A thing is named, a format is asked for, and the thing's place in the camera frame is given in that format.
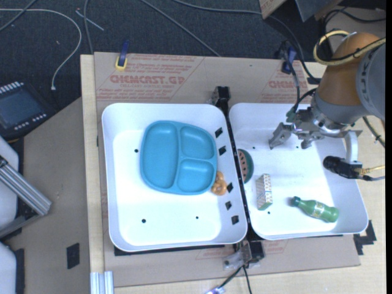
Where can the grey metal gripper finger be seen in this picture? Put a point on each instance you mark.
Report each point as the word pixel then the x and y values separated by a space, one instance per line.
pixel 307 142
pixel 278 137

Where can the brown cardboard board red print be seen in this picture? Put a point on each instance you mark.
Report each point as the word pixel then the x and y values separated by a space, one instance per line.
pixel 153 78

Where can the white patterned carton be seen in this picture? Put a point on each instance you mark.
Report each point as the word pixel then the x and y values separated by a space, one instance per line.
pixel 264 191

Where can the green bottle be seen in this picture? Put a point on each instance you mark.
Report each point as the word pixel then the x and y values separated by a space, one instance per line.
pixel 318 209

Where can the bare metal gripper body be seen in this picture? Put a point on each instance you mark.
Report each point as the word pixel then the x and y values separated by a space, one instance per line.
pixel 318 124

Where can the white plastic tray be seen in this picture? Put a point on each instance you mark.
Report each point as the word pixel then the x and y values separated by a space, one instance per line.
pixel 306 170
pixel 171 219

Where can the black cylinder on white bracket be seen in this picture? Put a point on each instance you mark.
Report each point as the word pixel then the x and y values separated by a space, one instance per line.
pixel 344 161

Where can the brown pretzel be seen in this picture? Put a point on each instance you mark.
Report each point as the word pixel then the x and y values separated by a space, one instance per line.
pixel 219 186

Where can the watermelon slice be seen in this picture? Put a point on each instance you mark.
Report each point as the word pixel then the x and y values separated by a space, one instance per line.
pixel 247 165

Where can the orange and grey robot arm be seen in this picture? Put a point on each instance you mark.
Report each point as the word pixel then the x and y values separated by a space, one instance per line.
pixel 343 81

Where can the blue divided plate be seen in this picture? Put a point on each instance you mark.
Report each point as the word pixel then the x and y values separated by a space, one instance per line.
pixel 177 156

